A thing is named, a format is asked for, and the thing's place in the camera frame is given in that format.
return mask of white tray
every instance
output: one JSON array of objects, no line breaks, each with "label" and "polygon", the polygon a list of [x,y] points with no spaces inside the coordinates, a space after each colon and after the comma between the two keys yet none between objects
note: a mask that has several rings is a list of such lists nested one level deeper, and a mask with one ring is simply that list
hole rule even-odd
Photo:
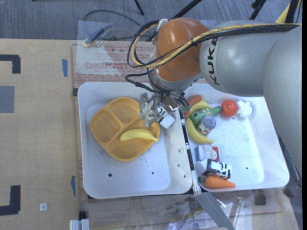
[{"label": "white tray", "polygon": [[[208,134],[214,146],[221,149],[222,162],[232,165],[229,179],[235,188],[203,189],[211,192],[237,191],[283,187],[289,181],[289,171],[263,97],[243,98],[219,92],[209,84],[193,84],[185,91],[186,99],[200,94],[212,107],[221,105],[226,99],[249,101],[253,113],[246,119],[215,117],[216,127]],[[195,157],[196,144],[189,138]]]},{"label": "white tray", "polygon": [[92,116],[115,98],[140,101],[145,89],[131,83],[87,82],[78,90],[81,127],[83,185],[93,198],[183,194],[192,186],[192,175],[179,112],[159,141],[130,162],[112,158],[93,137]]}]

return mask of table surface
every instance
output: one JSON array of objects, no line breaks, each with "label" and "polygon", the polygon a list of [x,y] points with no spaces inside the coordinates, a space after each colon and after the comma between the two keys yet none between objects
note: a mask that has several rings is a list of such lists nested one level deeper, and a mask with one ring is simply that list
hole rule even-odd
[{"label": "table surface", "polygon": [[[160,224],[178,221],[153,219],[162,219],[156,213],[161,205],[176,206],[176,202],[186,202],[187,196],[88,200],[82,185],[80,127],[77,97],[73,95],[73,87],[78,87],[73,68],[78,44],[72,40],[0,39],[0,56],[20,57],[20,72],[12,61],[0,58],[0,230],[68,229],[70,220],[78,219],[83,210],[94,219],[91,229],[123,227],[121,222],[126,226],[155,222],[157,228],[151,229],[161,229]],[[13,213],[15,196],[10,195],[11,186],[21,189],[20,209]],[[266,208],[248,203],[255,198],[252,191],[242,192],[241,197],[238,193],[215,197],[229,203],[224,212],[236,229],[298,229],[290,201],[282,190],[264,191]],[[234,207],[243,202],[239,198],[244,199],[245,209],[237,209],[234,214]],[[40,211],[44,203],[47,211]],[[208,218],[204,214],[195,214],[199,223]],[[98,223],[102,219],[104,227]],[[206,222],[206,228],[216,227],[208,219]]]}]

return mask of gray floor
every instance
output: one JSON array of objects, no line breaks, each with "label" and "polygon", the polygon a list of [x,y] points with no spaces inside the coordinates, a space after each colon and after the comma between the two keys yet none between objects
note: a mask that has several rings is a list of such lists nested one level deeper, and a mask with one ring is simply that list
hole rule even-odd
[{"label": "gray floor", "polygon": [[[171,19],[191,1],[138,0],[145,14],[141,15],[134,0],[0,0],[0,38],[77,39],[78,21],[84,20],[89,12],[114,11],[144,24],[151,20]],[[254,11],[251,7],[254,1],[202,0],[184,17],[216,23],[246,20]],[[255,20],[275,22],[290,1],[266,0]],[[95,12],[86,20],[112,22],[121,31],[121,36],[131,35],[139,28],[124,16],[111,12]]]}]

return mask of green bottle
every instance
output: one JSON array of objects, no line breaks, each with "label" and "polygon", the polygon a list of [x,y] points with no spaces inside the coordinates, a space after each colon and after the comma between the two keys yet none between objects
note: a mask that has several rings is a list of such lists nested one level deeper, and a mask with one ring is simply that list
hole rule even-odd
[{"label": "green bottle", "polygon": [[192,120],[194,126],[197,126],[200,121],[205,116],[216,116],[217,114],[222,112],[222,108],[220,106],[216,106],[215,108],[206,107],[204,109],[193,112],[189,118]]}]

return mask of small white cube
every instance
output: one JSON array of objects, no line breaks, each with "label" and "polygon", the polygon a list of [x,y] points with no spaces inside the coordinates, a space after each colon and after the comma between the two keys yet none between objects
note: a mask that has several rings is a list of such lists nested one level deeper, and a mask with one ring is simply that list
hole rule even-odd
[{"label": "small white cube", "polygon": [[47,203],[40,204],[39,210],[40,211],[47,211],[48,210],[48,204]]}]

